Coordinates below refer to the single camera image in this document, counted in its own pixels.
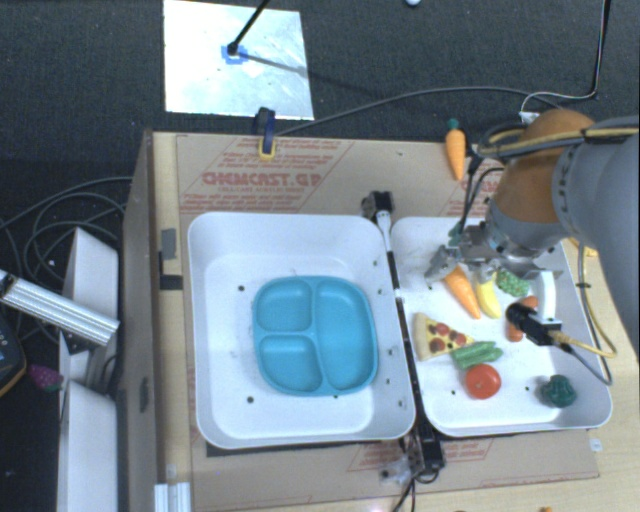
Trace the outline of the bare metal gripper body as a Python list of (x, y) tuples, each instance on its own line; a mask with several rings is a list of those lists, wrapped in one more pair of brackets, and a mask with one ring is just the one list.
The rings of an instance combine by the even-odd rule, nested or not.
[(494, 263), (516, 276), (534, 276), (539, 272), (534, 262), (539, 252), (516, 243), (494, 224), (467, 226), (458, 247), (461, 259), (469, 264)]

